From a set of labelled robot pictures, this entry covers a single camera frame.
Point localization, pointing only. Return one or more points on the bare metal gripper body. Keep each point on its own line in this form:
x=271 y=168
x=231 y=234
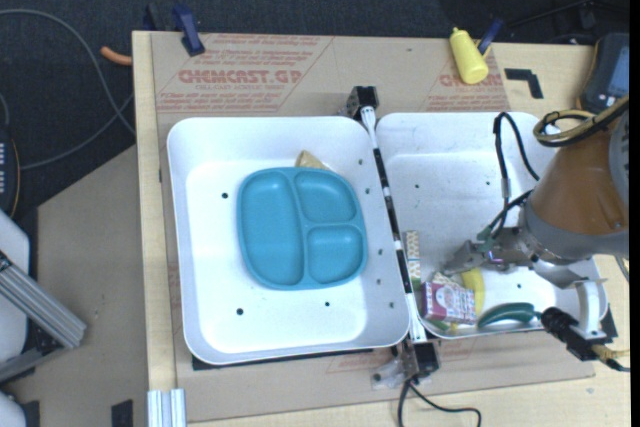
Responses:
x=507 y=251

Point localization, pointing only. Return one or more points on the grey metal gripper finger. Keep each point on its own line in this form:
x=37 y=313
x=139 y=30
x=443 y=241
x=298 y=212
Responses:
x=462 y=251
x=456 y=267

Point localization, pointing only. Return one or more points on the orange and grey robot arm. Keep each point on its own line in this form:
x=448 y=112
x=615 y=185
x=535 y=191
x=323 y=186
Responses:
x=575 y=195

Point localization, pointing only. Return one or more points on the checkered packet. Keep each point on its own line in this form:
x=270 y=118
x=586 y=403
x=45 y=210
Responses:
x=446 y=279

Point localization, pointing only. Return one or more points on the yellow banana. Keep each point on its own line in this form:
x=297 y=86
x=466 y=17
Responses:
x=475 y=287

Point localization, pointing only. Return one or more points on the pink carton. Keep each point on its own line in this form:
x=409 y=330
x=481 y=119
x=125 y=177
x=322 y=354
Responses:
x=447 y=304

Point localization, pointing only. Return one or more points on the patterned white carton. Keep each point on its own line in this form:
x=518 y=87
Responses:
x=412 y=250

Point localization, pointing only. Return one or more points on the teal curved object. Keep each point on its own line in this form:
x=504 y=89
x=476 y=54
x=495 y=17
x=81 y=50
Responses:
x=510 y=313

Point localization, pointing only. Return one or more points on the white plastic tray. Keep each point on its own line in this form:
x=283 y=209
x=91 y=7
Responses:
x=280 y=325
x=450 y=155

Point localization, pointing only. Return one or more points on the thin black and white rod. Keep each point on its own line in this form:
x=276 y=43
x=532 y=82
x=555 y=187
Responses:
x=385 y=180

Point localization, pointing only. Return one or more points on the tan bread slice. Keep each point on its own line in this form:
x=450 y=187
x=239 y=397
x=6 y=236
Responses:
x=309 y=160

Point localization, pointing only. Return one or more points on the blue divided plate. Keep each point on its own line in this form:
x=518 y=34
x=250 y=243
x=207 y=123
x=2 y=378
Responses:
x=280 y=225

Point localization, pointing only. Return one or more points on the yellow bottle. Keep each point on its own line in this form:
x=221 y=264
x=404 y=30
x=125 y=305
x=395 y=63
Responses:
x=469 y=57

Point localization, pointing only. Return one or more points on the black cylinder on white bracket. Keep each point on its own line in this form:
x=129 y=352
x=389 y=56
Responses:
x=567 y=327

